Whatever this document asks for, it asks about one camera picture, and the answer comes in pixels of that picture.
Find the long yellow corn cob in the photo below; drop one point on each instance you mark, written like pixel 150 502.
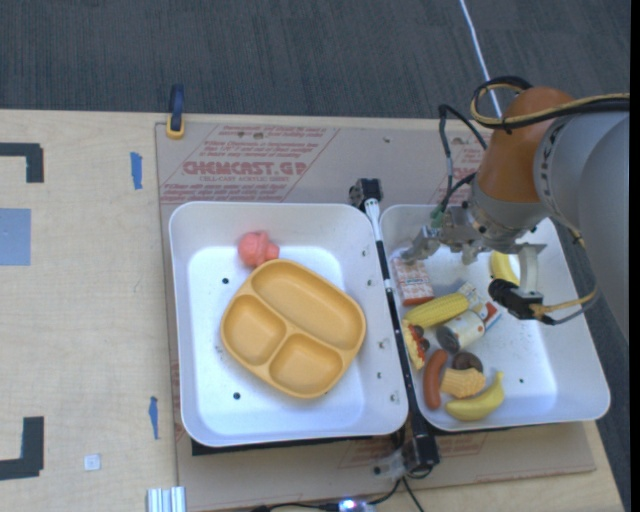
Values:
pixel 436 310

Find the short yellow corn piece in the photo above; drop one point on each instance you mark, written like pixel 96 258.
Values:
pixel 462 383

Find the yellow banana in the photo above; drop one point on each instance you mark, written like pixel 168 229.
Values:
pixel 502 269
pixel 477 406

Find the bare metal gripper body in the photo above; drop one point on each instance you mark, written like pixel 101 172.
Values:
pixel 457 231

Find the red-brown sausage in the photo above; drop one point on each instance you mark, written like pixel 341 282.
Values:
pixel 434 380

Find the brown cardboard board red print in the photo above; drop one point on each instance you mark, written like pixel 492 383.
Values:
pixel 310 165

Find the white plastic tray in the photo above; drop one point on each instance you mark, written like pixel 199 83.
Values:
pixel 550 370
pixel 210 350

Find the orange and white carton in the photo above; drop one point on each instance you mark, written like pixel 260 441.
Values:
pixel 412 282

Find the pink toy food lump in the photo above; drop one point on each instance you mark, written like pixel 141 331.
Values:
pixel 255 248

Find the brown mushroom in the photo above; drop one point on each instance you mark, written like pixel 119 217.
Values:
pixel 467 361

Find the thin black and white rod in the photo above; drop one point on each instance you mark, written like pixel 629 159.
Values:
pixel 392 300

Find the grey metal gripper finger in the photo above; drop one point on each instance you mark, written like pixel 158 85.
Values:
pixel 470 253
pixel 422 246

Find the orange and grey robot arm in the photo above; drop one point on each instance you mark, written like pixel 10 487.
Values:
pixel 575 170

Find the white and red packet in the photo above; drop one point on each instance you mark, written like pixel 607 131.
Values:
pixel 487 312

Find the orange divided plate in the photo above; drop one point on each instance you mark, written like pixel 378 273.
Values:
pixel 292 327

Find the yellow and red pizza slice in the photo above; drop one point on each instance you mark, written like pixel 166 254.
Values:
pixel 414 345

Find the black cylinder on white bracket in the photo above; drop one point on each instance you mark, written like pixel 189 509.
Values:
pixel 517 300

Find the small white can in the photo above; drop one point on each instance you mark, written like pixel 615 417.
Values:
pixel 465 331

